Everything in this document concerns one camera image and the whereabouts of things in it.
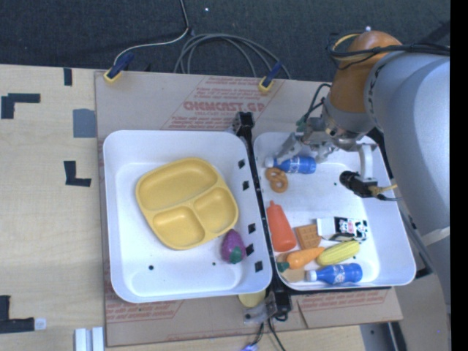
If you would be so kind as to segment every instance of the toy bottle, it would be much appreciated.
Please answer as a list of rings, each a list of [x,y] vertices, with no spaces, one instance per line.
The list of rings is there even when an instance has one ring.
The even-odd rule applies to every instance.
[[[291,159],[284,160],[281,164],[273,157],[265,158],[266,167],[277,167],[286,173],[312,174],[315,172],[317,164],[315,159],[310,156],[294,156]]]
[[[270,228],[271,243],[276,252],[286,252],[297,245],[293,229],[287,221],[283,208],[270,201],[270,206],[266,209],[268,226]]]
[[[359,282],[363,278],[362,267],[357,263],[329,265],[318,271],[307,271],[306,281],[324,281],[329,284]]]

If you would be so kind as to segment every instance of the wooden surface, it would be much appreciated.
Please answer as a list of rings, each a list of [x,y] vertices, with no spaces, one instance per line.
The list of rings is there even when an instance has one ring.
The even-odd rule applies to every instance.
[[[0,119],[0,295],[10,318],[42,317],[43,331],[0,334],[0,350],[73,350],[77,328],[104,326],[97,140],[74,138],[72,111],[94,110],[94,71],[0,66],[0,96],[41,95]],[[64,161],[90,187],[65,185]],[[359,326],[281,332],[286,350],[365,350]],[[116,350],[241,350],[251,336]],[[279,350],[264,335],[263,350]]]

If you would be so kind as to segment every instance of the blue bottle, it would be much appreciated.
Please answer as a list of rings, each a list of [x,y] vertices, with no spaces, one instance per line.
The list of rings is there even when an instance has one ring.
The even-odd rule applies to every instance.
[[[307,271],[306,281],[324,281],[329,284],[359,282],[363,278],[363,270],[357,263],[329,265],[318,271]]]
[[[310,156],[294,156],[291,159],[284,160],[281,164],[273,157],[265,158],[266,167],[277,167],[286,173],[311,174],[315,172],[317,164],[315,159]]]

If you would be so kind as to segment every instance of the eggplant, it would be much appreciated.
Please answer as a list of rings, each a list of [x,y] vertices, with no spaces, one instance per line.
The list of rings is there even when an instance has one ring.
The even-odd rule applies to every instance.
[[[237,264],[247,255],[241,235],[234,229],[229,230],[221,245],[221,257],[224,261]]]

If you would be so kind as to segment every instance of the yellow corn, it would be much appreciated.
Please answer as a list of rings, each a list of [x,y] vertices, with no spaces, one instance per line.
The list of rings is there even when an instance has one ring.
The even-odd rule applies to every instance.
[[[341,242],[340,244],[329,247],[324,252],[322,252],[317,258],[317,263],[320,265],[338,264],[341,261],[353,257],[358,252],[358,241]]]

